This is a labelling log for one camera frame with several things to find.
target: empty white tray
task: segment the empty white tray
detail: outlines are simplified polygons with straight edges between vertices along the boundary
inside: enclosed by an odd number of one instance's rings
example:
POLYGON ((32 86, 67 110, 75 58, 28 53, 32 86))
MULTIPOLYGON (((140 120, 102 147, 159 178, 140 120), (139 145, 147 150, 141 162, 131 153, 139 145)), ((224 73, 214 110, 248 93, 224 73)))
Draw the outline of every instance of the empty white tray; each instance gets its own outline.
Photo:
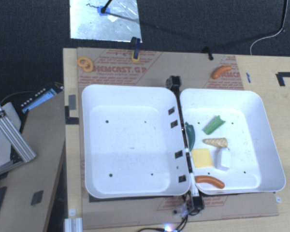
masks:
POLYGON ((225 183, 223 189, 199 183, 200 191, 213 195, 283 189, 284 172, 259 95, 251 91, 185 89, 180 100, 184 120, 194 126, 194 148, 208 148, 214 165, 219 149, 204 144, 203 139, 225 137, 231 152, 227 171, 194 168, 195 175, 210 175, 225 183), (218 115, 226 122, 206 135, 203 129, 218 115))
POLYGON ((173 196, 188 191, 183 134, 170 90, 90 85, 82 104, 85 184, 92 196, 173 196))

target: yellow square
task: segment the yellow square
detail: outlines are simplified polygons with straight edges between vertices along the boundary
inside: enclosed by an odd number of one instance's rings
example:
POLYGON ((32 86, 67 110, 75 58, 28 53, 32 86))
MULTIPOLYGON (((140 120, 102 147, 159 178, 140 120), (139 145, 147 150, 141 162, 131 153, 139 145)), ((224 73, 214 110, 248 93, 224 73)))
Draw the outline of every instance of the yellow square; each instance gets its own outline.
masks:
POLYGON ((209 149, 193 149, 191 151, 191 156, 195 168, 206 168, 214 166, 209 149))

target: white block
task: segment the white block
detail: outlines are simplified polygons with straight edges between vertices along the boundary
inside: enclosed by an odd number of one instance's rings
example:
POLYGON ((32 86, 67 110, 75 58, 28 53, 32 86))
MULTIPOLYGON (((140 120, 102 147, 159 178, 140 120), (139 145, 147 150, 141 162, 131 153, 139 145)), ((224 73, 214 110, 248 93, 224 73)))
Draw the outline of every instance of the white block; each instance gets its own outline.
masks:
POLYGON ((227 171, 231 167, 231 152, 228 148, 221 148, 217 155, 216 168, 227 171))

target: metal plate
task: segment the metal plate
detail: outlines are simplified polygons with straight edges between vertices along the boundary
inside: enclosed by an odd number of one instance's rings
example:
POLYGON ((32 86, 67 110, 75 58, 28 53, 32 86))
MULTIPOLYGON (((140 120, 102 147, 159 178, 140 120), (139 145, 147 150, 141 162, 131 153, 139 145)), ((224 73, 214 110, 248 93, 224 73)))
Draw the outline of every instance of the metal plate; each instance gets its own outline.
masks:
POLYGON ((98 7, 108 0, 70 0, 72 39, 130 42, 141 39, 136 0, 113 0, 110 14, 100 15, 98 7))

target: sausage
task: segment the sausage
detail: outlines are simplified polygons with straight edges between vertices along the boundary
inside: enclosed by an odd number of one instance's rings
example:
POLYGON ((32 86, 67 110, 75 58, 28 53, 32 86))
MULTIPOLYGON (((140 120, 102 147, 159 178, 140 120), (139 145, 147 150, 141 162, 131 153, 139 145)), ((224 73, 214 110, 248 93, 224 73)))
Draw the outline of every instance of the sausage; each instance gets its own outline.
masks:
POLYGON ((221 180, 218 180, 217 178, 212 177, 212 176, 199 175, 199 176, 194 177, 194 179, 196 183, 209 183, 219 189, 224 188, 224 183, 221 180))
POLYGON ((218 69, 216 69, 213 74, 212 74, 212 78, 213 79, 217 79, 220 77, 220 75, 224 72, 228 72, 232 69, 231 65, 225 65, 225 66, 221 66, 218 69))
POLYGON ((93 71, 93 62, 90 58, 79 57, 77 59, 77 65, 83 68, 84 72, 92 72, 93 71))

